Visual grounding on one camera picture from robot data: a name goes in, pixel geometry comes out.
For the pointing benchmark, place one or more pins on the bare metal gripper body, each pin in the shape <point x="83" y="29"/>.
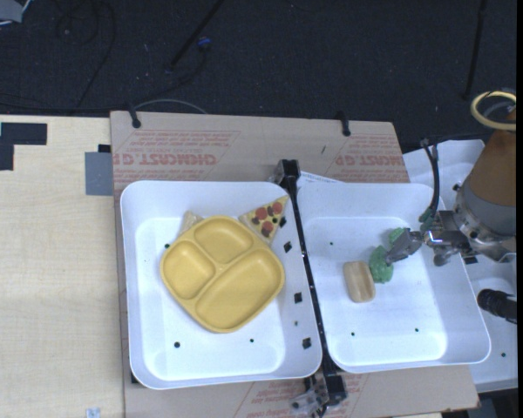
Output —
<point x="451" y="237"/>

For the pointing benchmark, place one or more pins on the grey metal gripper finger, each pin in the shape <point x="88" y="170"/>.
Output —
<point x="404" y="245"/>

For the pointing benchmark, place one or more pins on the green toy broccoli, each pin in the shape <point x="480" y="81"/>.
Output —
<point x="380" y="268"/>

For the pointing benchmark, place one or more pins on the tan toy bread loaf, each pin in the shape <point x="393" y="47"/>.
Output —
<point x="359" y="281"/>

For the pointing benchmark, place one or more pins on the white plastic tray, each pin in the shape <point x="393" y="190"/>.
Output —
<point x="226" y="355"/>
<point x="396" y="320"/>

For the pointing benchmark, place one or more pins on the thin black rod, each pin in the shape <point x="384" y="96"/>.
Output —
<point x="307" y="264"/>

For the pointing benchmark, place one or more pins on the white printed paper sheet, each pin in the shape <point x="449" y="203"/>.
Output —
<point x="320" y="178"/>

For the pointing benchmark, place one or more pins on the toy pizza slice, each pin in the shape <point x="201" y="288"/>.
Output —
<point x="266" y="218"/>

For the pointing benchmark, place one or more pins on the brown cardboard board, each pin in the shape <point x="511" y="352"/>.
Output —
<point x="253" y="146"/>

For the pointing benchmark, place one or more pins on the yellow divided plate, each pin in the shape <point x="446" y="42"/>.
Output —
<point x="222" y="272"/>

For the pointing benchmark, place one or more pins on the black cylinder on white bracket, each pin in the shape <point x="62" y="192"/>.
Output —
<point x="497" y="304"/>

